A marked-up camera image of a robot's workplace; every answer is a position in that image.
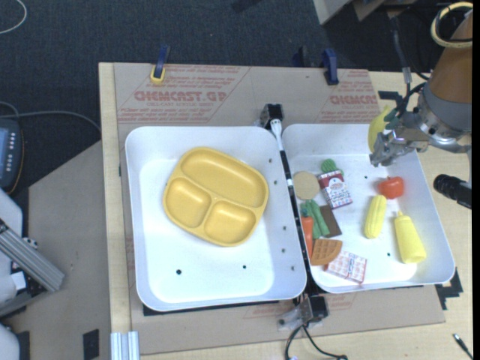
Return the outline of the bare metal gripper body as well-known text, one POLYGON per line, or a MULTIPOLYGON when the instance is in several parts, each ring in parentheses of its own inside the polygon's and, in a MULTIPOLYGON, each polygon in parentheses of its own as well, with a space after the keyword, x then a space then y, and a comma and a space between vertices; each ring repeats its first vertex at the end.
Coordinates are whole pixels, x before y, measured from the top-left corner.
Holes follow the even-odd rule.
POLYGON ((433 146, 451 153, 471 152, 470 144, 460 144, 468 132, 459 130, 442 120, 426 102, 419 102, 412 111, 405 112, 390 132, 390 143, 397 149, 424 151, 433 146))

